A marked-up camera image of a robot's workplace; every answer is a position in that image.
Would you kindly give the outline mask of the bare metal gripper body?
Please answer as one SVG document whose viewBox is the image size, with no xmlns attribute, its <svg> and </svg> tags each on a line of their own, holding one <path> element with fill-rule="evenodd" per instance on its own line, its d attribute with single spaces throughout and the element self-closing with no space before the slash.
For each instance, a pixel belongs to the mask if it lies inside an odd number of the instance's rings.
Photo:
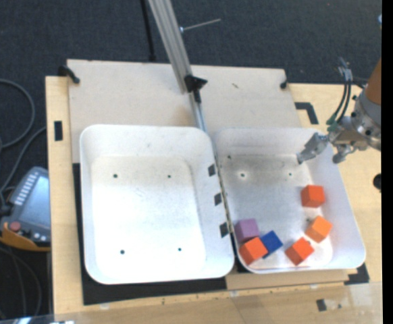
<svg viewBox="0 0 393 324">
<path fill-rule="evenodd" d="M 360 151 L 368 147 L 381 151 L 381 127 L 369 118 L 343 117 L 327 132 L 333 145 L 350 145 Z"/>
</svg>

